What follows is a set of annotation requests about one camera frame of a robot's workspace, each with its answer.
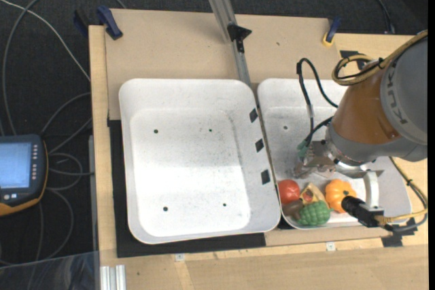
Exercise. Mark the green grapes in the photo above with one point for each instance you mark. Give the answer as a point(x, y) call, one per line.
point(314, 214)

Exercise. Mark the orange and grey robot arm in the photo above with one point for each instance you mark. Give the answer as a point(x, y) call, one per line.
point(367, 112)

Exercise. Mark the yellow pizza slice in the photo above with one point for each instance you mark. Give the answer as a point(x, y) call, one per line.
point(314, 193)

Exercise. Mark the orange pumpkin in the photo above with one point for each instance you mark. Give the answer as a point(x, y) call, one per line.
point(334, 193)

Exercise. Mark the black cylinder on white bracket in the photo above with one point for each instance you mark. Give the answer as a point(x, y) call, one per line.
point(370, 191)

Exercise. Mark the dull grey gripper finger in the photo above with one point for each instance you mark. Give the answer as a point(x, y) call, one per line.
point(301, 170)
point(327, 172)

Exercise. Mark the red tomato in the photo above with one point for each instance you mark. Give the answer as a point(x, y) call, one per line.
point(288, 191)

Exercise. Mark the white plastic tray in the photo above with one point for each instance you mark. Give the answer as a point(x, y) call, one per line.
point(190, 173)
point(282, 146)

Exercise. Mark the brown cardboard board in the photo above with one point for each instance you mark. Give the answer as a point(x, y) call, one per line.
point(170, 51)

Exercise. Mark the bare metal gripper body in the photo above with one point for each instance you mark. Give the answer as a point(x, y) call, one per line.
point(317, 153)

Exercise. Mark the brown rounded toy food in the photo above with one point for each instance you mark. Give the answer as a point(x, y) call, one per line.
point(292, 208)

